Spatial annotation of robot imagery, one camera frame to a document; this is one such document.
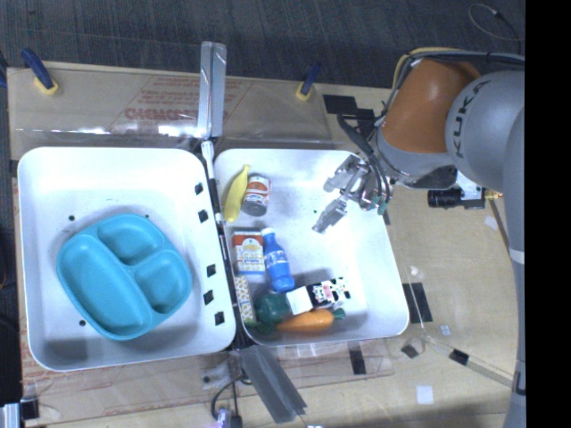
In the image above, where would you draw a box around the orange and white carton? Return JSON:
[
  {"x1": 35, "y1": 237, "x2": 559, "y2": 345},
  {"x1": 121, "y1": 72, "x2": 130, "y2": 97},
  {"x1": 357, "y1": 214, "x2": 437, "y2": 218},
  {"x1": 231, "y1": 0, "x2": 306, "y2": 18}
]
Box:
[{"x1": 231, "y1": 230, "x2": 267, "y2": 276}]

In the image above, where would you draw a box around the small orange and white can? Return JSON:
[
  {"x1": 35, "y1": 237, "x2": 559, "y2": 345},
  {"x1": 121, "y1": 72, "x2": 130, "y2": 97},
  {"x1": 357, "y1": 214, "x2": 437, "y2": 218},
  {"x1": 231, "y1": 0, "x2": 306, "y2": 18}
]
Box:
[{"x1": 240, "y1": 175, "x2": 272, "y2": 218}]

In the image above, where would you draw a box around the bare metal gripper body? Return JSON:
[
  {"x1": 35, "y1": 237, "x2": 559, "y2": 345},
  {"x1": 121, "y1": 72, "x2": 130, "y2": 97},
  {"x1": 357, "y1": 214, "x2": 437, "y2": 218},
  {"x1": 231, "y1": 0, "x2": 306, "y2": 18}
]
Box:
[{"x1": 341, "y1": 152, "x2": 394, "y2": 211}]

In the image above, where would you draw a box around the brown cardboard board red print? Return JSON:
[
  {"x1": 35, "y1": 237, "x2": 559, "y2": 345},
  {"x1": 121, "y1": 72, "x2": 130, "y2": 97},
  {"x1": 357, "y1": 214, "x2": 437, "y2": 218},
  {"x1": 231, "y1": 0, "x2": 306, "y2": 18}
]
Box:
[{"x1": 6, "y1": 60, "x2": 396, "y2": 425}]

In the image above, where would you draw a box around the yellow patterned packet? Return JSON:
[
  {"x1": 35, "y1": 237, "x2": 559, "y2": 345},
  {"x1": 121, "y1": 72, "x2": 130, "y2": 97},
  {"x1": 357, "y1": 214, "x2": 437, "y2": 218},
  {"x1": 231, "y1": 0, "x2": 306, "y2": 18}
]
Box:
[{"x1": 233, "y1": 275, "x2": 258, "y2": 327}]

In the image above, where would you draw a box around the black and white cow carton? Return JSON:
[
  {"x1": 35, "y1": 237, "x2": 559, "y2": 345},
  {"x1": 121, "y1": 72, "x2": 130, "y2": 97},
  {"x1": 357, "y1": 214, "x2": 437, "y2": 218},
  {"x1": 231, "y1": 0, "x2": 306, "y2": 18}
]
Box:
[{"x1": 285, "y1": 276, "x2": 352, "y2": 317}]

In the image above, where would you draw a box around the black cylinder on white bracket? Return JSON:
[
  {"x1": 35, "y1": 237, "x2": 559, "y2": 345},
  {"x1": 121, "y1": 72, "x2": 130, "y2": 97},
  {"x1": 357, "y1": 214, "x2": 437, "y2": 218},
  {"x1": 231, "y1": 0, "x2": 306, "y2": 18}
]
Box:
[{"x1": 426, "y1": 178, "x2": 487, "y2": 210}]

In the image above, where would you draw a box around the green broccoli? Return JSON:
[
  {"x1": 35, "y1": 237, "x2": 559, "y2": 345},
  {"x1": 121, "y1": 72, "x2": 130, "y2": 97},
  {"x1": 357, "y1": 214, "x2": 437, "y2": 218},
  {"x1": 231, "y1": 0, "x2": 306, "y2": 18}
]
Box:
[{"x1": 252, "y1": 292, "x2": 294, "y2": 334}]

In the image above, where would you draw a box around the blue divided plate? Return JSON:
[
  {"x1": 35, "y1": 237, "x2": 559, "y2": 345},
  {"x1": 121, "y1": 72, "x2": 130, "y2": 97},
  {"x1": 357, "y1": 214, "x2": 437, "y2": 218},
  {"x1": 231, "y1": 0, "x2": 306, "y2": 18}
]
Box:
[{"x1": 55, "y1": 213, "x2": 194, "y2": 342}]

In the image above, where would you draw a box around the white plastic tray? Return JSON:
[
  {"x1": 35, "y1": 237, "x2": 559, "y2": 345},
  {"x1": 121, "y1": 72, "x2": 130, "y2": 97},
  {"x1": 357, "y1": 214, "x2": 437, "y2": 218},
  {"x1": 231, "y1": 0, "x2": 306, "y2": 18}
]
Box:
[
  {"x1": 213, "y1": 148, "x2": 410, "y2": 347},
  {"x1": 16, "y1": 145, "x2": 237, "y2": 373}
]

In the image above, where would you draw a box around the yellow banana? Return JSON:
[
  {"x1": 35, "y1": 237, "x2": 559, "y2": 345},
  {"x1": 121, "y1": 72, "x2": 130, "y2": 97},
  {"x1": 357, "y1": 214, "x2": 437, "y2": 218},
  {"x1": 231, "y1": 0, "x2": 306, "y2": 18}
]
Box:
[{"x1": 222, "y1": 163, "x2": 252, "y2": 224}]

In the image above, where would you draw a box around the blue bottle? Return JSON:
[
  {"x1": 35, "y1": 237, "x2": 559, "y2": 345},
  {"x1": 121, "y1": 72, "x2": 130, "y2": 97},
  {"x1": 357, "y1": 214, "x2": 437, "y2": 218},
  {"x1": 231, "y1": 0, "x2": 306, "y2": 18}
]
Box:
[{"x1": 261, "y1": 226, "x2": 296, "y2": 294}]

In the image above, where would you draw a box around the orange carrot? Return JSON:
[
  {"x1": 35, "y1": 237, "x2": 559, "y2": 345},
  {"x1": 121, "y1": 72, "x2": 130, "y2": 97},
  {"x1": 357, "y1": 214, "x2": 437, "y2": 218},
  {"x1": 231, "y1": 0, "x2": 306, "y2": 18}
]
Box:
[{"x1": 276, "y1": 307, "x2": 347, "y2": 334}]

